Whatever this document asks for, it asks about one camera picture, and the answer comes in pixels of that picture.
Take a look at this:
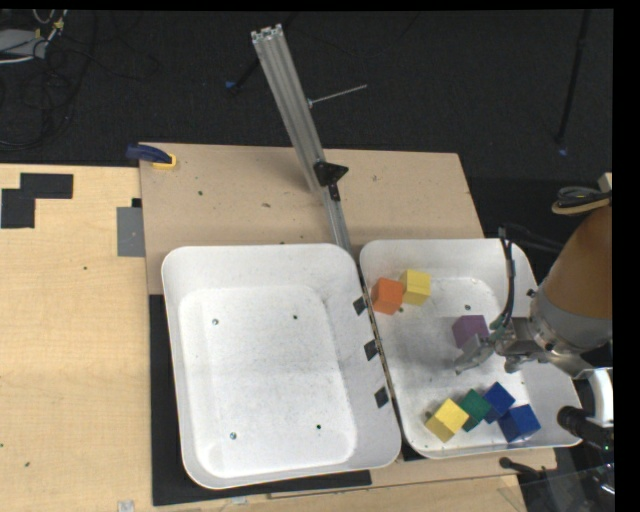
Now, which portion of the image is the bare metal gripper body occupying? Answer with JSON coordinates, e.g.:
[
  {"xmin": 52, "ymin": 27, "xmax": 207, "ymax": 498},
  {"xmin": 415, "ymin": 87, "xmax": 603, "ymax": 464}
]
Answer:
[{"xmin": 492, "ymin": 317, "xmax": 597, "ymax": 379}]

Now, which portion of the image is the purple cube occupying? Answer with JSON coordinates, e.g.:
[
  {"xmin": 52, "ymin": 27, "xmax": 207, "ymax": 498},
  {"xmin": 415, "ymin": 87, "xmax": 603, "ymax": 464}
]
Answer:
[{"xmin": 451, "ymin": 314, "xmax": 492, "ymax": 350}]

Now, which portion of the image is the blue cube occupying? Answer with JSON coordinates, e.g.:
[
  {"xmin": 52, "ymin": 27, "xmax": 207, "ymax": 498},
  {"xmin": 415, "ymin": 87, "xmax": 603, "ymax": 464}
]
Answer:
[
  {"xmin": 497, "ymin": 403, "xmax": 543, "ymax": 445},
  {"xmin": 482, "ymin": 381, "xmax": 517, "ymax": 425}
]

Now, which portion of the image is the white plastic tray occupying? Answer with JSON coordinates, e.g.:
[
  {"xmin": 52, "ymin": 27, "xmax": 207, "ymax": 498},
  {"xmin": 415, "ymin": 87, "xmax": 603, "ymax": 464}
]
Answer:
[
  {"xmin": 160, "ymin": 242, "xmax": 403, "ymax": 491},
  {"xmin": 358, "ymin": 237, "xmax": 584, "ymax": 461}
]

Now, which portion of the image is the green cube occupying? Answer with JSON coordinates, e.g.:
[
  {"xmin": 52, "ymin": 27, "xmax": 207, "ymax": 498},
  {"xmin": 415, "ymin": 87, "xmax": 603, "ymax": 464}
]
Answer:
[{"xmin": 458, "ymin": 388, "xmax": 493, "ymax": 433}]

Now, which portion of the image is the yellow cube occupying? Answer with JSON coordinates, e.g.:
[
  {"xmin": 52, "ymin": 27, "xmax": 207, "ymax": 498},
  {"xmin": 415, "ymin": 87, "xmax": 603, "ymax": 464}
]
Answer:
[
  {"xmin": 398, "ymin": 268, "xmax": 432, "ymax": 307},
  {"xmin": 424, "ymin": 397, "xmax": 471, "ymax": 444}
]

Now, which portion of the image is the orange cube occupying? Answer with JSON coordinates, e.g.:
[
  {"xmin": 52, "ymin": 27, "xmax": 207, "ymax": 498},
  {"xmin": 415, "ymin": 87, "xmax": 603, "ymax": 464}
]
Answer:
[{"xmin": 370, "ymin": 277, "xmax": 405, "ymax": 316}]

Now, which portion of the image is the brown cardboard board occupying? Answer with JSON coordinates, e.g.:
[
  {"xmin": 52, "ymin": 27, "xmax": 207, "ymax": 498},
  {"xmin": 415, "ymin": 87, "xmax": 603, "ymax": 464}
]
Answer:
[{"xmin": 138, "ymin": 142, "xmax": 559, "ymax": 495}]

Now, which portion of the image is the black cylinder on white bracket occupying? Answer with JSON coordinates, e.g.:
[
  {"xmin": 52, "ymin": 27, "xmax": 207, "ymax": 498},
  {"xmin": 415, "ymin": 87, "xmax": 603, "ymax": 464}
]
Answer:
[{"xmin": 556, "ymin": 367, "xmax": 615, "ymax": 452}]

